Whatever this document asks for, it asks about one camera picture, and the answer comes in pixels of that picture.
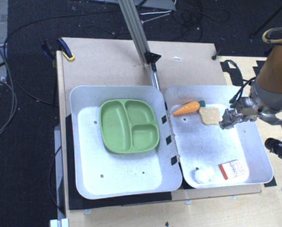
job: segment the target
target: wooden table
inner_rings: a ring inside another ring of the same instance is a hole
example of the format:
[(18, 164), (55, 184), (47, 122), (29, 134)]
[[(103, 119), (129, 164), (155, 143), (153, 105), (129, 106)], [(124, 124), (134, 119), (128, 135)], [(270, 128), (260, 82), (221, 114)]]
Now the wooden table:
[[(79, 85), (150, 85), (148, 71), (142, 66), (132, 41), (64, 38), (75, 54), (67, 61), (57, 52), (60, 131), (62, 144), (65, 217), (70, 227), (189, 227), (189, 226), (264, 226), (282, 227), (282, 160), (269, 153), (277, 186), (263, 184), (212, 189), (178, 189), (172, 201), (130, 206), (115, 206), (70, 210), (67, 184), (67, 150), (65, 117), (71, 113), (69, 94)], [(255, 75), (256, 61), (266, 58), (219, 57), (213, 44), (149, 42), (151, 51), (161, 54), (157, 62), (162, 93), (175, 85), (231, 85), (228, 73), (223, 73), (220, 61), (234, 60), (244, 78)], [(269, 137), (282, 140), (280, 126), (270, 126), (258, 120), (262, 140)]]

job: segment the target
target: toy carrot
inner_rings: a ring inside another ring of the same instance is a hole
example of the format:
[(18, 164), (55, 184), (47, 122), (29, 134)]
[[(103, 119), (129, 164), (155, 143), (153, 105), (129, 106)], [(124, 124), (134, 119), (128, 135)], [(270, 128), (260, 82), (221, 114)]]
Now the toy carrot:
[(185, 104), (184, 106), (178, 108), (176, 111), (173, 112), (173, 115), (180, 115), (180, 114), (187, 114), (191, 112), (197, 111), (200, 107), (205, 107), (205, 102), (200, 101), (200, 102), (190, 102)]

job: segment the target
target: green plate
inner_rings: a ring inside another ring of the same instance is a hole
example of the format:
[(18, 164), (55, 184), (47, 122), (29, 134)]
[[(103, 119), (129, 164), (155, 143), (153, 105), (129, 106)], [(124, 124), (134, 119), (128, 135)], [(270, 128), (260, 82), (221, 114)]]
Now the green plate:
[(159, 143), (156, 116), (147, 103), (134, 99), (115, 99), (103, 103), (99, 113), (104, 145), (117, 154), (139, 153)]

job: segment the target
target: dark background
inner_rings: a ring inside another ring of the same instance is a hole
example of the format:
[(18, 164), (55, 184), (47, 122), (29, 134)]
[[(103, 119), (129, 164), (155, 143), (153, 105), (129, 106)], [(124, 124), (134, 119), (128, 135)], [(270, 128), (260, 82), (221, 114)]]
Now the dark background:
[[(145, 23), (144, 30), (148, 40), (214, 43), (221, 55), (263, 56), (271, 47), (261, 36), (282, 26), (282, 11), (252, 41), (249, 36), (281, 5), (282, 0), (178, 0), (177, 12)], [(118, 5), (79, 0), (9, 0), (8, 32), (14, 78), (28, 93), (49, 103), (56, 71), (42, 53), (45, 39), (54, 46), (62, 36), (131, 39)], [(48, 176), (58, 108), (27, 96), (17, 84), (15, 91), (17, 113), (0, 136), (0, 227), (48, 226), (57, 218)], [(1, 87), (0, 127), (9, 110), (10, 92)]]

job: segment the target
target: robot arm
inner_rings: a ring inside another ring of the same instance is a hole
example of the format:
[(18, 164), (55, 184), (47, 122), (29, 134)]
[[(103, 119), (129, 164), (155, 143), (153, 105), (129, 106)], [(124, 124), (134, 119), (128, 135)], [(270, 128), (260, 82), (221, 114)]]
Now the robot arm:
[[(241, 93), (230, 100), (233, 109), (226, 109), (223, 120), (219, 123), (222, 129), (233, 128), (236, 123), (255, 121), (257, 118), (270, 125), (281, 125), (282, 120), (276, 114), (282, 111), (282, 39), (271, 40), (270, 35), (282, 28), (274, 28), (263, 34), (263, 40), (275, 47), (266, 59), (259, 75), (245, 83), (251, 85), (248, 97)], [(268, 139), (265, 146), (282, 158), (282, 142)]]

